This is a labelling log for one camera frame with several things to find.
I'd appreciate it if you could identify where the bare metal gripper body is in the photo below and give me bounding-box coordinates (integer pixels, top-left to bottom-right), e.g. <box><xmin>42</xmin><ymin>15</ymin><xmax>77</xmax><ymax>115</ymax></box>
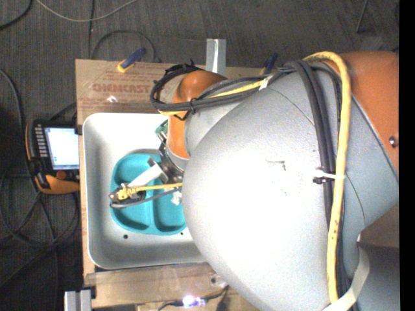
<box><xmin>159</xmin><ymin>143</ymin><xmax>186</xmax><ymax>190</ymax></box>

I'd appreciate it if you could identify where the blue divided plate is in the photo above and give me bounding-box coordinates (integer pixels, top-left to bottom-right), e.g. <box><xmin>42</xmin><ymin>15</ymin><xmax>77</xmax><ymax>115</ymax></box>
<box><xmin>110</xmin><ymin>153</ymin><xmax>189</xmax><ymax>236</ymax></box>

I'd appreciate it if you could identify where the white plastic tray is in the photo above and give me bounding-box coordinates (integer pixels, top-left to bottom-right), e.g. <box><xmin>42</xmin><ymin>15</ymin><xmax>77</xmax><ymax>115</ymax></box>
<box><xmin>82</xmin><ymin>111</ymin><xmax>210</xmax><ymax>271</ymax></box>

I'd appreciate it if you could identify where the brown cardboard board red print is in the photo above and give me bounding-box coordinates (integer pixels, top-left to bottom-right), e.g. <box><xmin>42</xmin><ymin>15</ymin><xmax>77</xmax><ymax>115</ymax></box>
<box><xmin>75</xmin><ymin>58</ymin><xmax>280</xmax><ymax>309</ymax></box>

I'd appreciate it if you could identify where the black cylinder on white bracket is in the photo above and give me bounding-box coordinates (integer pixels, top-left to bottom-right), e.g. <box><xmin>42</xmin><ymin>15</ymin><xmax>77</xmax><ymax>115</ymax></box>
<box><xmin>108</xmin><ymin>156</ymin><xmax>170</xmax><ymax>208</ymax></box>

